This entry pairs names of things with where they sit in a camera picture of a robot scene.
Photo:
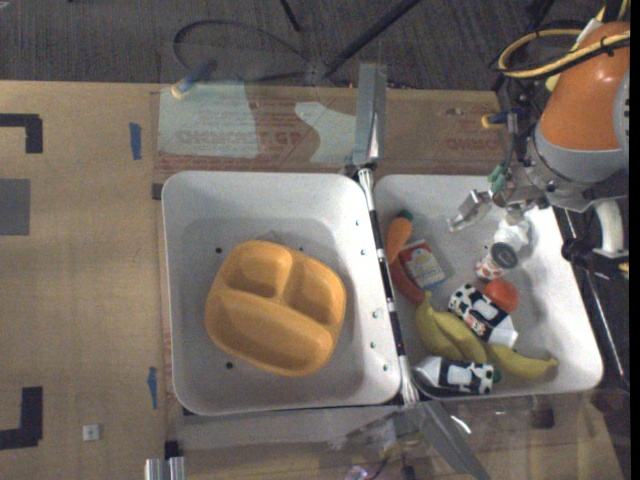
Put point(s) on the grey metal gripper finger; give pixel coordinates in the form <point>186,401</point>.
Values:
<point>469,211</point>
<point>515,216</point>

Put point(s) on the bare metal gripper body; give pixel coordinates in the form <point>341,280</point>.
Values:
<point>525,192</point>

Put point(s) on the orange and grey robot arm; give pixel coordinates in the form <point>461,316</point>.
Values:
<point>582,98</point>

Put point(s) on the white crumpled packet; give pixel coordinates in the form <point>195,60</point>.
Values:
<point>515,233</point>

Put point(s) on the white can with orange dots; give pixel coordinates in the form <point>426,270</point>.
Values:
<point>492,265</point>

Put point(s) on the red and blue carton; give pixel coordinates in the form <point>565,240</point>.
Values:
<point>424,264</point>

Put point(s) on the orange carrot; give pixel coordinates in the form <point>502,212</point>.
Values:
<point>397,233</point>

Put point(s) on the red-orange round toy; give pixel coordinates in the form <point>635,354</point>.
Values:
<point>502,294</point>

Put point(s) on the red sausage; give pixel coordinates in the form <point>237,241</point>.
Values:
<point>406,285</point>

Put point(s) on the thin black and white rod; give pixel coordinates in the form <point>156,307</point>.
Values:
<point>380,253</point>

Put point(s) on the cow print milk carton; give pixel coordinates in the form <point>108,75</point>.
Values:
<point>457,375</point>
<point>482,314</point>

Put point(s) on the white plastic tray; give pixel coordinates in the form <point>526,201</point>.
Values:
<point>200,368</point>
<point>560,318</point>

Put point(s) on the yellow banana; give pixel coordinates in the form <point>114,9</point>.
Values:
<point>522,364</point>
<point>445,333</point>

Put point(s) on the orange divided plate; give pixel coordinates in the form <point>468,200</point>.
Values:
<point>275,308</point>

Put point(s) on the small white square block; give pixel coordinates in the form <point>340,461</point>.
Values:
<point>92,432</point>

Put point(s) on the black cylinder on white bracket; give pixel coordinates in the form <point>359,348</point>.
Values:
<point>611,228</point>

